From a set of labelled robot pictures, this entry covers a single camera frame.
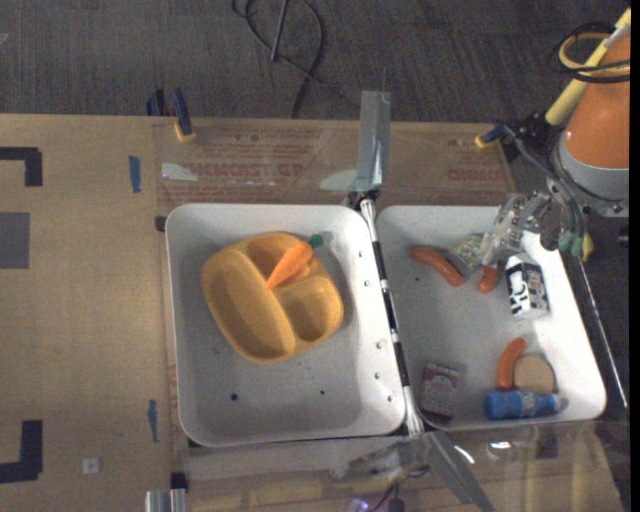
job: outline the blue bottle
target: blue bottle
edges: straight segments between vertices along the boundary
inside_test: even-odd
[[[490,420],[534,418],[553,414],[566,406],[560,395],[536,395],[531,391],[491,391],[484,399],[484,412]]]

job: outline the wooden surface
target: wooden surface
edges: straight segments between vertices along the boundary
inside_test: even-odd
[[[231,122],[202,121],[207,126],[211,123]],[[258,124],[270,126],[265,121]],[[421,134],[428,140],[434,129],[456,129],[455,125],[410,124],[399,128],[420,140]],[[472,125],[460,128],[467,138],[476,132]],[[44,162],[44,185],[26,188],[22,164],[0,161],[0,211],[31,215],[29,268],[0,269],[0,387],[5,390],[0,398],[0,463],[19,457],[22,421],[40,419],[44,425],[43,472],[36,481],[0,484],[0,510],[143,510],[146,491],[167,489],[171,471],[180,469],[172,446],[176,426],[171,421],[175,406],[170,400],[172,354],[169,351],[168,360],[165,331],[164,237],[154,227],[156,178],[162,160],[154,130],[167,129],[166,121],[153,118],[0,116],[0,146],[38,147]],[[416,155],[415,166],[404,160],[410,171],[426,165],[428,151],[426,157],[421,152]],[[139,193],[132,190],[130,156],[141,162]],[[491,165],[501,168],[502,162],[495,160]],[[475,183],[463,185],[472,200]],[[499,180],[498,193],[508,186],[508,179]],[[409,195],[419,199],[415,193]],[[309,202],[314,200],[313,194],[308,196]],[[150,400],[157,403],[158,442],[147,416]],[[101,471],[83,475],[83,459],[92,457],[100,459]],[[606,466],[599,467],[606,475]],[[572,474],[569,468],[549,485],[562,490],[567,479],[573,481]],[[606,481],[595,476],[588,481],[604,481],[611,491],[610,477]],[[261,491],[268,499],[247,501],[231,493],[217,502],[228,503],[226,508],[208,504],[211,489],[233,490],[242,485],[240,480],[221,481],[217,487],[211,482],[208,487],[196,484],[190,500],[193,510],[248,506],[342,510],[347,503],[342,494],[333,508],[323,508],[321,503],[306,508],[275,506],[300,501],[299,496],[305,501],[323,498],[322,494],[308,498],[299,476],[286,479],[288,483]],[[500,483],[495,486],[496,493],[502,492]],[[430,489],[416,490],[413,501],[428,506],[441,499],[442,506],[458,510],[447,489],[441,485]],[[289,491],[298,494],[291,497]]]

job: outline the brown round object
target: brown round object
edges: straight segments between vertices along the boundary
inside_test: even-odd
[[[556,378],[546,359],[536,354],[526,354],[516,361],[513,384],[538,395],[547,395],[555,390]]]

